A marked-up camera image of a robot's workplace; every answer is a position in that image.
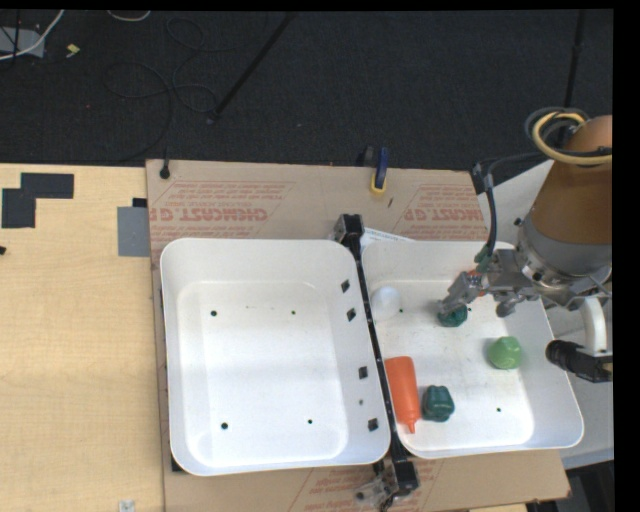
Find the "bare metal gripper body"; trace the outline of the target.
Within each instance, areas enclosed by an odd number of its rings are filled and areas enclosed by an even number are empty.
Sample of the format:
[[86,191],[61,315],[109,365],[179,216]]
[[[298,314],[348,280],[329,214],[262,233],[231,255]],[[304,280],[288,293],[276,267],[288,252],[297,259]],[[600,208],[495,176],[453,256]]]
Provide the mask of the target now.
[[548,264],[535,252],[495,249],[483,277],[486,290],[497,300],[519,303],[536,300],[563,308],[579,308],[584,300],[612,298],[607,287],[611,267],[584,273],[569,273]]

